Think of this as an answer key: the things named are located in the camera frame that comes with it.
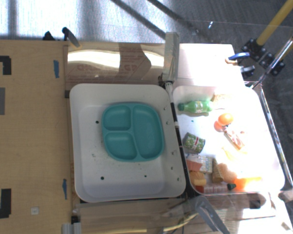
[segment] wooden surface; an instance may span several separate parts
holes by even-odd
[[[61,233],[71,221],[71,173],[63,46],[67,42],[0,40],[12,60],[2,74],[5,115],[0,115],[0,191],[12,191],[11,214],[0,233]],[[55,77],[54,60],[59,62]],[[67,199],[62,188],[67,181]],[[31,214],[39,207],[38,214]]]
[[[293,233],[283,202],[269,193],[208,196],[208,201],[231,234]],[[249,209],[250,200],[260,208]],[[81,229],[86,234],[211,234],[211,228],[194,205],[182,199],[134,200],[79,204]]]

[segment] black clamp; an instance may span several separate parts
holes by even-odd
[[[76,47],[80,47],[80,44],[74,34],[69,30],[67,27],[64,27],[62,29],[62,33],[64,34],[64,41],[67,41],[68,39],[71,41],[71,43]],[[52,34],[47,31],[43,37],[44,41],[55,41],[55,38],[52,36]]]
[[[249,57],[251,57],[250,53],[243,52],[243,53],[237,53],[231,57],[228,57],[228,60],[233,61],[233,60],[239,60],[239,59],[246,59]],[[240,67],[240,72],[243,76],[243,79],[246,79],[246,78],[252,76],[254,74],[254,71],[255,71],[255,66],[253,66],[253,65],[249,66],[249,67],[244,67],[244,66]]]

